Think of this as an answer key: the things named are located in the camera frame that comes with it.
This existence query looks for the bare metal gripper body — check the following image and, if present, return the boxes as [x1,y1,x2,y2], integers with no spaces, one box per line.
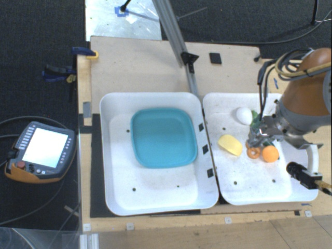
[260,115,298,141]

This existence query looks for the orange doughnut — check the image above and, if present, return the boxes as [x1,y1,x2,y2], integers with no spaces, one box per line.
[246,146,261,159]

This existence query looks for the orange fruit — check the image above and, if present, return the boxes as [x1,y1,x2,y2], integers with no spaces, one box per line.
[261,145,280,163]

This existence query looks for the green broccoli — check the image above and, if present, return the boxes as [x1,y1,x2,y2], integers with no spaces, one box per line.
[250,109,263,130]

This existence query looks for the white egg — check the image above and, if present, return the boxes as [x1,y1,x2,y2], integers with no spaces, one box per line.
[236,106,253,126]

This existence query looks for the white plastic tray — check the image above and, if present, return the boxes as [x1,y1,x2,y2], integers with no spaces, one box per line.
[99,91,220,216]
[202,92,320,206]

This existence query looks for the teal plate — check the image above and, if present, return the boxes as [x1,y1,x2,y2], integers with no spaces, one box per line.
[130,107,198,169]

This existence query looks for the black square block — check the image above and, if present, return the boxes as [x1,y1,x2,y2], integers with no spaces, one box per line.
[209,52,223,65]

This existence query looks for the pale wood board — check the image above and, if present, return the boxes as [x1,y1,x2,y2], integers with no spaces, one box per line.
[89,35,321,218]

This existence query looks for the black cylinder on white bracket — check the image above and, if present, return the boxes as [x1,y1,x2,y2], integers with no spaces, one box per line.
[286,142,324,190]

